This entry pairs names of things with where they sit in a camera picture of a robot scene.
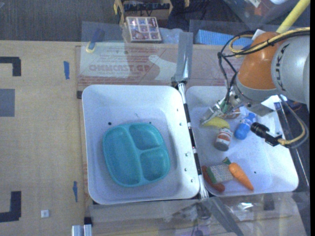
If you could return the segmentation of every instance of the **gray square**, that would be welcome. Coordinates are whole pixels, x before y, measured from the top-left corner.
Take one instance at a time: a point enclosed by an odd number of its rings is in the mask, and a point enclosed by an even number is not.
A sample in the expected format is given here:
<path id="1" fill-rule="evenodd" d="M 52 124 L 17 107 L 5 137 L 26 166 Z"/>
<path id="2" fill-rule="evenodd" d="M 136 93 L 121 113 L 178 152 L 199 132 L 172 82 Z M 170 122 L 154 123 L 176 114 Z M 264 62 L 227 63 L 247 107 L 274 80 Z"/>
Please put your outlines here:
<path id="1" fill-rule="evenodd" d="M 0 117 L 14 117 L 15 89 L 0 89 Z"/>

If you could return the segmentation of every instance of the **yellow tube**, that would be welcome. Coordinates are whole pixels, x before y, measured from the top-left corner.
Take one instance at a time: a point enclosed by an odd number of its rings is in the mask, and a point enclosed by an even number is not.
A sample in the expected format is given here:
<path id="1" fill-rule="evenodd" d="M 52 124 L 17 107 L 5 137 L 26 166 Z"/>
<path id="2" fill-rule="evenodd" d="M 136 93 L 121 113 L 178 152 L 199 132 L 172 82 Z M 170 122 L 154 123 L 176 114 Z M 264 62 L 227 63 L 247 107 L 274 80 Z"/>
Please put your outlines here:
<path id="1" fill-rule="evenodd" d="M 290 14 L 286 17 L 286 19 L 282 22 L 282 24 L 277 29 L 277 33 L 286 32 L 294 22 L 301 16 L 303 11 L 309 6 L 311 0 L 299 0 L 294 9 L 290 12 Z"/>

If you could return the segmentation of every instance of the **orange carrot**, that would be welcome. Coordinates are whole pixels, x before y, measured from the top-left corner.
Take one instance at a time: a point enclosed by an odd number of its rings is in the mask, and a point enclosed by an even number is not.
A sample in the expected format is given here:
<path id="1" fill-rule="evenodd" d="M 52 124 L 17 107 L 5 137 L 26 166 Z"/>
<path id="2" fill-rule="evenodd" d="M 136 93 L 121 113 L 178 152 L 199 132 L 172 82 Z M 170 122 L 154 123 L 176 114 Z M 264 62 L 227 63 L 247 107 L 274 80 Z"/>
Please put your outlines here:
<path id="1" fill-rule="evenodd" d="M 251 181 L 237 163 L 231 163 L 230 160 L 226 157 L 223 160 L 223 163 L 228 164 L 228 169 L 230 170 L 231 174 L 239 180 L 240 183 L 242 183 L 245 187 L 247 187 L 249 190 L 253 191 L 254 187 L 252 186 Z"/>
<path id="2" fill-rule="evenodd" d="M 207 181 L 207 183 L 211 187 L 213 187 L 214 189 L 216 189 L 219 192 L 225 191 L 225 186 L 222 183 L 212 183 L 211 178 L 209 177 L 209 175 L 207 173 L 207 166 L 202 166 L 201 170 L 202 170 L 203 178 Z"/>

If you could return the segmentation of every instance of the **teal divided plate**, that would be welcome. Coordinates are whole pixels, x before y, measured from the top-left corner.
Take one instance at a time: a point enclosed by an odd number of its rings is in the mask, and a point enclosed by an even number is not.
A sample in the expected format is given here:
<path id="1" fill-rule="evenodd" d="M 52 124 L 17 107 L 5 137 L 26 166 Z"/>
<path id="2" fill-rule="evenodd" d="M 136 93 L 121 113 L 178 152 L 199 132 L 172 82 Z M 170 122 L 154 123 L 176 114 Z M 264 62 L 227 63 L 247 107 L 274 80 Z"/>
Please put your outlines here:
<path id="1" fill-rule="evenodd" d="M 152 124 L 129 123 L 108 129 L 103 152 L 110 176 L 124 187 L 156 182 L 170 169 L 166 144 Z"/>

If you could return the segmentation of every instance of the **white plastic tray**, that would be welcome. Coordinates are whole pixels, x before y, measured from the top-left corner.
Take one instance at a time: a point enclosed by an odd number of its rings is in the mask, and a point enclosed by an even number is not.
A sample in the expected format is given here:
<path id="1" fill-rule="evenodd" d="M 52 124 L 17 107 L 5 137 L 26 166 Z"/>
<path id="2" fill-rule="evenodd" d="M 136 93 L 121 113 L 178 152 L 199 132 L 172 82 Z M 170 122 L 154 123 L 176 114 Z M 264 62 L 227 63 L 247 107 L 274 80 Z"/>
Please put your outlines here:
<path id="1" fill-rule="evenodd" d="M 88 186 L 91 198 L 111 205 L 139 201 L 189 199 L 200 183 L 180 93 L 167 86 L 92 85 L 82 94 L 86 133 Z M 106 168 L 102 136 L 114 125 L 151 122 L 170 156 L 168 175 L 151 184 L 122 187 Z"/>
<path id="2" fill-rule="evenodd" d="M 289 149 L 280 145 L 272 147 L 252 132 L 249 132 L 247 138 L 242 141 L 232 137 L 229 150 L 226 152 L 213 146 L 218 130 L 200 126 L 199 123 L 208 107 L 221 100 L 225 94 L 225 87 L 191 87 L 187 90 L 186 100 L 200 164 L 201 166 L 220 164 L 228 156 L 231 162 L 236 162 L 243 168 L 254 186 L 254 191 L 248 190 L 236 180 L 225 182 L 225 191 L 222 193 L 206 183 L 208 191 L 216 196 L 238 196 L 295 190 L 298 186 L 298 175 Z M 228 120 L 232 131 L 243 117 Z M 269 115 L 257 117 L 257 121 L 272 130 L 272 127 L 276 126 L 274 117 L 278 118 L 277 115 Z"/>

